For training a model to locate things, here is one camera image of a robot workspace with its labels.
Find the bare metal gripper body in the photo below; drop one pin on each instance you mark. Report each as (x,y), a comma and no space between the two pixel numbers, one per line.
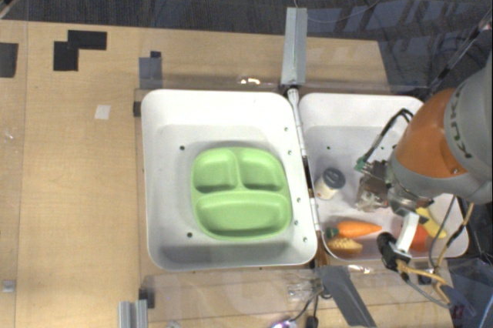
(375,180)

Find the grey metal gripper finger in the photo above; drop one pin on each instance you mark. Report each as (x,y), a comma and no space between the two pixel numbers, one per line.
(363,203)
(379,202)

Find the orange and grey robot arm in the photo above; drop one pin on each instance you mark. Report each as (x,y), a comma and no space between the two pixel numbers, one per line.
(427,149)

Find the orange carrot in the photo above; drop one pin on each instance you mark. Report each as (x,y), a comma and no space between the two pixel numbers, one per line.
(358,228)

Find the white cup with grey lid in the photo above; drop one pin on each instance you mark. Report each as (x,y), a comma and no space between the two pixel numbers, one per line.
(329,184)

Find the yellow ridged biscuit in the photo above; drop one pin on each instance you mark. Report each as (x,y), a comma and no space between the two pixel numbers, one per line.
(344,245)

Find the orange rounded toy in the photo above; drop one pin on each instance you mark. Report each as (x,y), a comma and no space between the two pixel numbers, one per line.
(419,238)

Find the white plastic tray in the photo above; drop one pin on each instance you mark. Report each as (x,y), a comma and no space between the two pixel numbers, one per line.
(169,180)
(339,134)

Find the yellow banana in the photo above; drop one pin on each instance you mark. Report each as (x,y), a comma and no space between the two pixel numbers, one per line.
(434,226)

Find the thin black and white rod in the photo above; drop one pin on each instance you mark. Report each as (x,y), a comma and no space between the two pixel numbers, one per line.
(304,149)

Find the green divided plate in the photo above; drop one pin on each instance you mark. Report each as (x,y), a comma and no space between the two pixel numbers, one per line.
(239,209)

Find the black cylinder on white bracket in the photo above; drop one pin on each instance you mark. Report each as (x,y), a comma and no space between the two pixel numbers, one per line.
(390,246)

